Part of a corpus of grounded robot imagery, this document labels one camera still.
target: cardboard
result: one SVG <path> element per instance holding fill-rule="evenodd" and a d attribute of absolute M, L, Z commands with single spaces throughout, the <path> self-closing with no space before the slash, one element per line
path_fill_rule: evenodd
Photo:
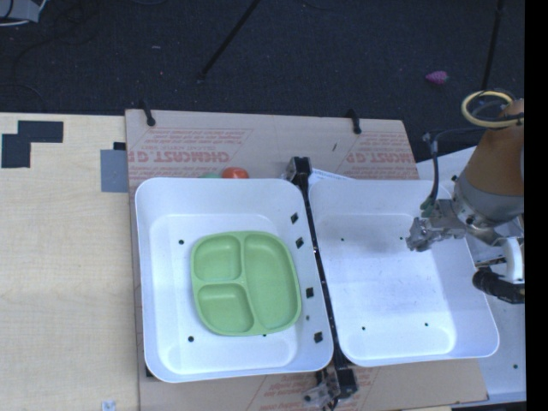
<path fill-rule="evenodd" d="M 246 169 L 252 178 L 280 177 L 292 157 L 309 157 L 313 168 L 356 179 L 419 179 L 402 122 L 360 119 L 361 133 L 354 134 L 350 119 L 339 117 L 161 110 L 152 116 L 156 124 L 149 127 L 143 110 L 126 111 L 141 409 L 310 409 L 303 396 L 316 384 L 315 373 L 184 384 L 146 375 L 134 193 L 154 176 L 198 177 L 229 166 Z M 338 410 L 420 408 L 487 398 L 477 360 L 353 368 L 359 389 L 340 401 Z"/>

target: dark fabric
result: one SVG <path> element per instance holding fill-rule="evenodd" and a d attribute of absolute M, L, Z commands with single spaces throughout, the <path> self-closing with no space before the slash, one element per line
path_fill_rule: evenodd
<path fill-rule="evenodd" d="M 352 109 L 402 120 L 420 161 L 425 131 L 470 126 L 460 107 L 471 92 L 524 97 L 525 0 L 503 0 L 486 87 L 498 0 L 261 0 L 198 83 L 252 1 L 50 0 L 39 23 L 0 28 L 0 110 L 122 115 L 142 98 L 152 110 Z M 443 85 L 426 80 L 439 70 Z"/>

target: red tomato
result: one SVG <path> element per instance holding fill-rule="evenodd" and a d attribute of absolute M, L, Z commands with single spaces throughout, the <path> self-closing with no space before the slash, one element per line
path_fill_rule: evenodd
<path fill-rule="evenodd" d="M 222 178 L 249 178 L 249 174 L 243 168 L 229 167 L 223 170 Z"/>

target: yellow cable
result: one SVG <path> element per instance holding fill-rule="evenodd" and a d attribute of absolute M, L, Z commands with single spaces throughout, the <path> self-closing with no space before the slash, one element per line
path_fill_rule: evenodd
<path fill-rule="evenodd" d="M 471 123 L 474 125 L 478 125 L 485 128 L 507 128 L 512 125 L 523 124 L 524 117 L 519 119 L 509 119 L 509 120 L 503 120 L 503 121 L 496 121 L 496 122 L 490 122 L 487 120 L 481 120 L 477 117 L 472 116 L 468 111 L 468 104 L 472 99 L 479 98 L 482 96 L 495 96 L 496 98 L 502 98 L 504 99 L 508 104 L 511 104 L 514 99 L 512 99 L 508 94 L 504 92 L 494 92 L 494 91 L 481 91 L 481 92 L 473 92 L 469 96 L 467 96 L 461 104 L 461 113 L 462 115 Z"/>

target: white plastic tray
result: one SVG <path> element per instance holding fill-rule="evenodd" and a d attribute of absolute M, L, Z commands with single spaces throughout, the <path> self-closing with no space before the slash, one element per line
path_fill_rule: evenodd
<path fill-rule="evenodd" d="M 498 347 L 465 239 L 405 237 L 432 182 L 321 181 L 310 202 L 342 352 L 359 366 L 477 358 Z M 441 189 L 439 198 L 450 194 Z"/>
<path fill-rule="evenodd" d="M 329 364 L 331 328 L 296 186 L 279 179 L 152 178 L 137 189 L 135 210 L 145 360 L 155 377 L 179 383 L 312 372 Z M 192 247 L 202 236 L 238 230 L 277 235 L 292 254 L 302 309 L 285 331 L 227 337 L 200 321 L 190 274 Z"/>

